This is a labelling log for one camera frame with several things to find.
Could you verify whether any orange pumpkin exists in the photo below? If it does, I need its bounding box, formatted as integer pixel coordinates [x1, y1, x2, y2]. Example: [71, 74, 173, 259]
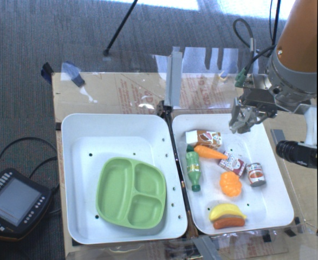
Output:
[219, 171, 243, 198]

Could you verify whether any black cylinder on white bracket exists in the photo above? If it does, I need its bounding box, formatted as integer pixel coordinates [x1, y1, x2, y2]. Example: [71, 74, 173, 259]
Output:
[275, 103, 318, 170]

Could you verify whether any green divided plate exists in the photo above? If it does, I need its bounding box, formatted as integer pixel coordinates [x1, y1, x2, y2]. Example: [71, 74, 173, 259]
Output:
[95, 157, 167, 230]

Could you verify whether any brown sausage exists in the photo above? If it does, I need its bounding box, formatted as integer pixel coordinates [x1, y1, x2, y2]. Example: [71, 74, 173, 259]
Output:
[212, 216, 246, 230]

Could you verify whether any black block with thin wires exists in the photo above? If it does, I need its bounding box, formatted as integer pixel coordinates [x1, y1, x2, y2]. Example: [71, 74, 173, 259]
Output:
[156, 100, 173, 118]

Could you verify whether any white plastic tray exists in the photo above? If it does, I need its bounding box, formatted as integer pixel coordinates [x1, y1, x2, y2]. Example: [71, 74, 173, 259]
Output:
[61, 113, 189, 245]
[171, 113, 295, 236]

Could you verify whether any brown cardboard board, red print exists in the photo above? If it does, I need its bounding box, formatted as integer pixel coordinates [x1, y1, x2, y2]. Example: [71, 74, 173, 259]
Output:
[51, 71, 318, 260]

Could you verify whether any green plastic bottle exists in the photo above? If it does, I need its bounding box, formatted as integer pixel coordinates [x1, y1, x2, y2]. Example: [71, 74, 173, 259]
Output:
[185, 144, 202, 193]

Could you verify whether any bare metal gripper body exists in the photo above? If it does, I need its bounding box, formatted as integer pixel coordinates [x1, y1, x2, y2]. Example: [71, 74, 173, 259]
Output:
[239, 73, 280, 118]

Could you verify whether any brown and white carton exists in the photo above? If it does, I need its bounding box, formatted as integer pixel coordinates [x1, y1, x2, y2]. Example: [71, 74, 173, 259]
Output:
[185, 129, 223, 150]

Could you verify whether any red and white can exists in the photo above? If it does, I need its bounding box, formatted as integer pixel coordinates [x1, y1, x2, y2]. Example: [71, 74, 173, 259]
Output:
[245, 162, 267, 187]

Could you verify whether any orange carrot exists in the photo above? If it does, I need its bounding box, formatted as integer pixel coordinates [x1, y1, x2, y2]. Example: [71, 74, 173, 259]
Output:
[193, 144, 228, 161]

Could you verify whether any red and white carton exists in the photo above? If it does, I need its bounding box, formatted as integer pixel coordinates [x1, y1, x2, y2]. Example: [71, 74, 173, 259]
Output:
[218, 151, 246, 178]

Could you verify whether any thin black rod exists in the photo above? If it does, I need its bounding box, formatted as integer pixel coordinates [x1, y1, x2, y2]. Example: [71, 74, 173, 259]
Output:
[163, 109, 199, 238]

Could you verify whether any yellow banana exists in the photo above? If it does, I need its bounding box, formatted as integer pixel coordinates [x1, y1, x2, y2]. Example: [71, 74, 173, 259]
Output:
[208, 203, 248, 222]

